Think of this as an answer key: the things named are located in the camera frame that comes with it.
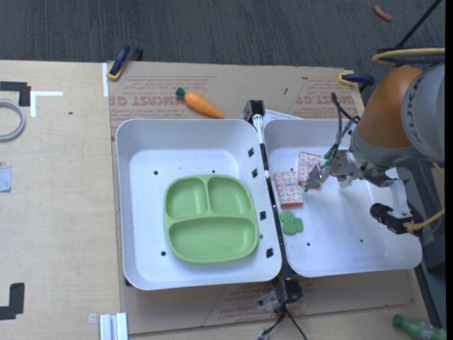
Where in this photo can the green divided plate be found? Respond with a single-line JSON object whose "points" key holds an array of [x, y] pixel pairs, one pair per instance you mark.
{"points": [[212, 239]]}

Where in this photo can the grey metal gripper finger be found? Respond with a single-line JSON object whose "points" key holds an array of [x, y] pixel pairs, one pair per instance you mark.
{"points": [[325, 174], [312, 180]]}

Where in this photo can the white plastic tray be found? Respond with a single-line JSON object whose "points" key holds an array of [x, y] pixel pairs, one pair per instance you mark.
{"points": [[148, 225], [347, 239]]}

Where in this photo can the white paper sheet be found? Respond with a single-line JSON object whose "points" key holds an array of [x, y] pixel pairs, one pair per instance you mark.
{"points": [[279, 114]]}

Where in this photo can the brown cardboard board red print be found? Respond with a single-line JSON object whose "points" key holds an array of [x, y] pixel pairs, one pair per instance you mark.
{"points": [[212, 87]]}

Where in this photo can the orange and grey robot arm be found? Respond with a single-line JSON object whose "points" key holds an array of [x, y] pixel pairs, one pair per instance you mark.
{"points": [[389, 112]]}

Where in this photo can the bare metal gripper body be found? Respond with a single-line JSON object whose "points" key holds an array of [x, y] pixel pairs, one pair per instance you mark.
{"points": [[348, 170]]}

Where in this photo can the green grapes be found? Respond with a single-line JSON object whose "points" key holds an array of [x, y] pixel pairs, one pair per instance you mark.
{"points": [[291, 223]]}

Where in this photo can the orange sausage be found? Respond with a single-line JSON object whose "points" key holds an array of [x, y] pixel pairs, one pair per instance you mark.
{"points": [[383, 13]]}

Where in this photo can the black cylinder on white bracket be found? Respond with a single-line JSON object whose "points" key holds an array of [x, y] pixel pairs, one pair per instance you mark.
{"points": [[393, 218]]}

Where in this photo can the orange and white carton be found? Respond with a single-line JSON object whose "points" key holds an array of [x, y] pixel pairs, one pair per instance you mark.
{"points": [[306, 163], [288, 191]]}

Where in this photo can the orange carrot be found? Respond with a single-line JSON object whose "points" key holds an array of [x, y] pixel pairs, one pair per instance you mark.
{"points": [[201, 104]]}

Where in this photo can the thin black and white rod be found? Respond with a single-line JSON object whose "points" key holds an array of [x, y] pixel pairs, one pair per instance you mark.
{"points": [[269, 186]]}

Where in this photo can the white tape roll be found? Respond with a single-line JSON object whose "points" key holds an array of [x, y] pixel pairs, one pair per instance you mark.
{"points": [[22, 120]]}

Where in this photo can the green plastic bottle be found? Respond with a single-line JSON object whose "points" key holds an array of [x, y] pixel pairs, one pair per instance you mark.
{"points": [[421, 328]]}

